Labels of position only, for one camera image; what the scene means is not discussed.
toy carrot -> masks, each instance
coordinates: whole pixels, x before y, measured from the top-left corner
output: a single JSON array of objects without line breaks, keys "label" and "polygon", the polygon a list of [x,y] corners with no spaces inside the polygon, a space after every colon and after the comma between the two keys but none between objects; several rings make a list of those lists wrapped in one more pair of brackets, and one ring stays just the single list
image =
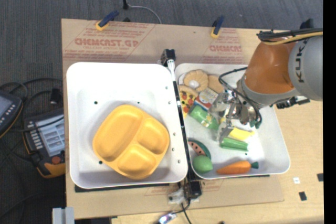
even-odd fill
[{"label": "toy carrot", "polygon": [[227,166],[224,166],[217,170],[220,175],[232,175],[232,174],[245,174],[250,171],[251,168],[258,169],[258,162],[250,163],[248,161],[239,161]]}]

green bottle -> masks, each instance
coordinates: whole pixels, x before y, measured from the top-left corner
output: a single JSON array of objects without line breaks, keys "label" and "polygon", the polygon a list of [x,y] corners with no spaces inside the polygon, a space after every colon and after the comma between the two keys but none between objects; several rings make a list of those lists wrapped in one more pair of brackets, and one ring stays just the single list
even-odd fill
[{"label": "green bottle", "polygon": [[202,109],[199,105],[194,105],[190,109],[189,115],[200,122],[200,124],[204,127],[214,130],[218,130],[219,128],[219,123],[217,122],[216,118]]}]

green ball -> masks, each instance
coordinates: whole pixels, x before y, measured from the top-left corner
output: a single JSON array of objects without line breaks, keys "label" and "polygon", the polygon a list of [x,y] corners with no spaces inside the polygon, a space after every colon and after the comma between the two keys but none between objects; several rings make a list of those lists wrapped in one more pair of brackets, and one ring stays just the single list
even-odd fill
[{"label": "green ball", "polygon": [[196,156],[193,159],[194,170],[199,174],[205,174],[213,169],[210,158],[204,155]]}]

yellow divided plate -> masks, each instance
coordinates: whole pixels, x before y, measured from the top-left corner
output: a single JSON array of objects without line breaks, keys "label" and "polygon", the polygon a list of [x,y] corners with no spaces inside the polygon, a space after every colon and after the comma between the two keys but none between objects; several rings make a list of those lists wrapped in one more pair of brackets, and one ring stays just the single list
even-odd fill
[{"label": "yellow divided plate", "polygon": [[150,176],[170,142],[167,129],[132,105],[115,108],[93,138],[93,151],[105,164],[130,179]]}]

blue clamp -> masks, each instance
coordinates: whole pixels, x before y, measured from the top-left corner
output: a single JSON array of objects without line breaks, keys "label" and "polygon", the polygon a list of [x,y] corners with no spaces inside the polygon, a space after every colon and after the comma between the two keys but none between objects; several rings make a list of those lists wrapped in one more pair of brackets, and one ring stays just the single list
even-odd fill
[{"label": "blue clamp", "polygon": [[108,22],[114,20],[114,18],[118,15],[119,12],[117,10],[112,11],[110,14],[105,16],[103,20],[100,20],[96,23],[96,29],[99,31],[103,31],[109,25]]},{"label": "blue clamp", "polygon": [[213,28],[213,29],[212,29],[210,35],[211,35],[213,38],[217,38],[217,37],[219,37],[219,30],[220,30],[220,28],[221,28],[221,26],[222,26],[223,21],[224,21],[224,16],[221,15],[221,16],[218,17],[217,20],[215,20],[214,23],[212,24],[212,28]]}]

